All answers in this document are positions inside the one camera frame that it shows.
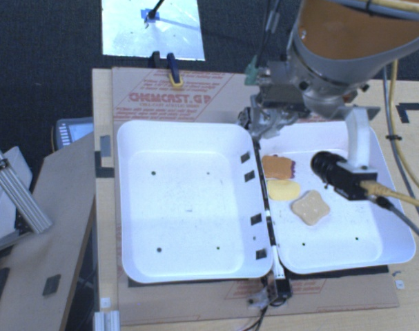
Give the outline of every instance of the wooden table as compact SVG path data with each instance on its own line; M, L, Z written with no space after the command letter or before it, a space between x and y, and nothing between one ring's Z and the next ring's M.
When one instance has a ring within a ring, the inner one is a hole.
M357 102L364 106L382 107L380 114L371 122L371 126L376 131L397 191L406 192L393 160L390 143L385 139L387 127L382 100L382 83L381 81L372 81L370 85L369 91L360 95ZM93 71L93 96L95 150L100 151L101 137L113 133L111 70ZM398 82L396 104L400 102L419 103L419 83ZM410 123L401 123L398 113L396 111L394 113L398 133L403 137L401 145L411 167L419 176L419 111L408 111ZM105 168L114 166L112 148L110 156L101 158L101 165ZM418 189L414 184L412 186L419 198ZM105 300L102 300L101 311L107 312L118 309L113 180L99 177L96 181L96 191L99 296L106 297ZM404 210L406 215L419 225L419 217L414 208L404 204ZM416 255L410 262L389 267L391 273L395 274L395 280L401 280L404 283L404 289L397 291L399 308L266 317L261 330L419 330L419 238L416 237ZM124 331L242 330L252 322L253 319L225 319L124 326L121 329Z

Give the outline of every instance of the white tray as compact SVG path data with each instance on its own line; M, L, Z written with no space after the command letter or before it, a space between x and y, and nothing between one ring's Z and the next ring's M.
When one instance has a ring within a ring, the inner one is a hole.
M317 190L331 208L329 215L309 226L292 213L292 201L269 200L280 260L293 272L403 263L415 254L410 229L397 216L370 201L347 201L333 187L325 189L312 172L311 159L321 150L347 158L347 139L345 122L333 121L287 126L279 137L260 141L260 155L278 154L295 161L292 180L301 185L301 195ZM370 165L378 169L378 181L394 188L373 131L370 151ZM401 209L398 200L391 201Z
M270 270L248 132L232 124L130 121L118 131L117 150L122 260L131 279L256 278ZM261 221L251 224L256 215Z

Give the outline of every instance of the tan bread slice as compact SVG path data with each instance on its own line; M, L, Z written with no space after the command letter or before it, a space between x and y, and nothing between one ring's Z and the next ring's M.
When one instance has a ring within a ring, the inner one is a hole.
M316 224L331 210L316 190L308 191L301 199L292 203L291 208L292 212L308 225Z
M268 180L269 197L276 201L295 200L300 195L300 184L290 180Z
M286 157L263 156L263 171L266 178L293 178L295 162Z

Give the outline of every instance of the empty white tray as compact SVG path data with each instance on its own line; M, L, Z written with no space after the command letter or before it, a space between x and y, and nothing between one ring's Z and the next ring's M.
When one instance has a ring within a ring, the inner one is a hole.
M129 121L117 134L126 274L256 278L272 265L253 144L232 124Z
M301 195L317 190L329 205L329 215L309 226L295 216L292 201L269 200L278 253L284 266L299 274L403 263L415 254L410 229L392 212L370 201L347 201L311 170L315 153L326 150L347 158L347 128L343 121L300 123L284 127L279 137L260 141L260 155L278 154L295 161ZM378 181L394 188L378 140L371 131L370 166ZM401 209L396 199L392 203Z

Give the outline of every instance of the blue clamp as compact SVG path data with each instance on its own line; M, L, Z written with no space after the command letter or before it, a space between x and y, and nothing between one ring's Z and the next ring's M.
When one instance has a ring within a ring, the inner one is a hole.
M172 52L168 53L166 59L168 60L168 68L170 70L169 81L172 83L173 87L182 87L183 78L180 76L179 67L174 54Z

